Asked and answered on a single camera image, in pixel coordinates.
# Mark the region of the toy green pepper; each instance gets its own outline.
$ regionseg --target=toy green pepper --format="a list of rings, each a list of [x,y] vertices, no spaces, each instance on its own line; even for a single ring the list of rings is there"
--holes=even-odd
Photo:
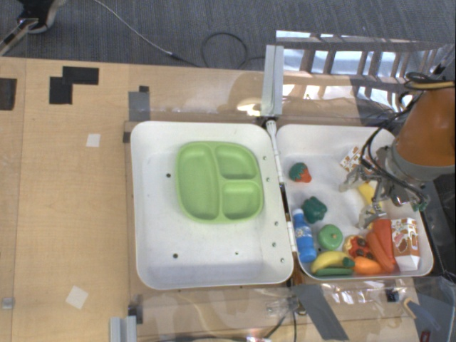
[[[311,197],[304,202],[302,210],[304,211],[307,222],[313,224],[324,218],[328,208],[316,197]]]

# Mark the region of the wooden table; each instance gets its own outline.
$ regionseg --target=wooden table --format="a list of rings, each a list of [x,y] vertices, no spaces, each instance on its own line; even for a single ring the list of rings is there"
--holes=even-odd
[[[99,82],[73,85],[72,105],[51,105],[50,77],[61,77],[63,66],[99,68]],[[110,317],[124,318],[138,290],[147,321],[140,341],[173,329],[232,336],[253,326],[264,334],[276,323],[263,314],[273,299],[261,289],[142,289],[128,242],[128,93],[148,86],[156,120],[250,123],[237,107],[259,103],[262,73],[0,58],[0,77],[17,80],[14,109],[0,111],[0,298],[15,298],[12,310],[0,310],[1,341],[108,341]],[[91,134],[99,146],[87,146]],[[88,293],[80,309],[66,302],[74,286]],[[352,341],[418,339],[400,304],[370,296],[332,302]],[[290,320],[274,341],[292,339]],[[298,341],[319,340],[308,316],[298,322]]]

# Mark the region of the green plate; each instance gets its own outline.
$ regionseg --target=green plate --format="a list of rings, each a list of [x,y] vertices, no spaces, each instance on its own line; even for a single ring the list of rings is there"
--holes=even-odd
[[[258,162],[242,145],[187,143],[177,154],[175,178],[180,207],[193,220],[248,220],[263,209]]]

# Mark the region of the blue bottle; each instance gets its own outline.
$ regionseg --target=blue bottle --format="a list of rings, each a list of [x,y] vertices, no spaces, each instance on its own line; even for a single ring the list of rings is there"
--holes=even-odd
[[[298,247],[299,261],[301,263],[312,262],[316,258],[316,250],[311,228],[304,220],[304,212],[302,209],[296,209],[291,215],[293,215],[294,220],[294,235]]]

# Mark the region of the toy carrot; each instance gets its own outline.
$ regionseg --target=toy carrot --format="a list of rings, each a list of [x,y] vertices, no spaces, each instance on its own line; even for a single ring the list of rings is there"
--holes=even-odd
[[[390,261],[395,264],[396,260],[393,254],[393,238],[391,236],[391,220],[390,219],[377,219],[373,222],[373,232],[377,235],[383,251]]]
[[[362,256],[355,257],[355,267],[353,270],[361,275],[376,275],[384,272],[378,262]]]
[[[385,251],[383,251],[382,245],[378,240],[377,234],[374,232],[369,232],[366,236],[366,240],[369,243],[370,250],[373,253],[373,256],[377,260],[377,262],[382,266],[382,269],[388,272],[389,274],[393,272],[394,265],[386,255]]]

